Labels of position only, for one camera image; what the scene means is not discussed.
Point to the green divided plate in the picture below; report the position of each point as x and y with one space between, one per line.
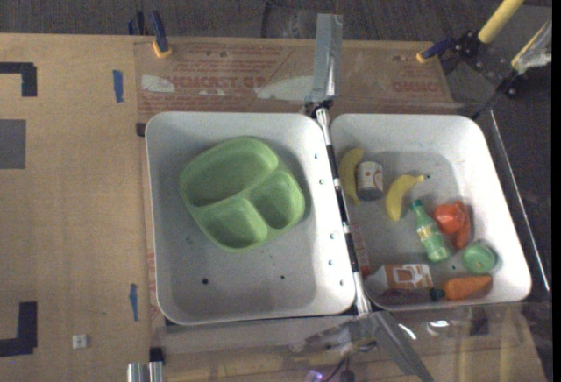
232 178

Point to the yellow banana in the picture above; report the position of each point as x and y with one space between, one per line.
398 196
348 174

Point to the white can orange print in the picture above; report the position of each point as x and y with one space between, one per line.
369 181

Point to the brown cardboard board red print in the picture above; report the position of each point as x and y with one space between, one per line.
228 73

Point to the white plastic tray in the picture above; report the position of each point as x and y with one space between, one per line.
491 178
245 288

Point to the green plastic bottle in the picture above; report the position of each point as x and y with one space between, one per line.
429 235

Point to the orange and white carton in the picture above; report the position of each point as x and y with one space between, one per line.
407 276

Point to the orange toy cup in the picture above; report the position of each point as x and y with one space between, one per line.
449 218

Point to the dark brown toy food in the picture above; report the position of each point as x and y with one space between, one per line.
403 297

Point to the red-orange sausage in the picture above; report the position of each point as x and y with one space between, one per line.
463 236

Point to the green round toy fruit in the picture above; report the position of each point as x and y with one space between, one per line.
477 258

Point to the orange carrot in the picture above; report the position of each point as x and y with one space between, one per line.
466 287

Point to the small white square block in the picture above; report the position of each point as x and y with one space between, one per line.
80 341

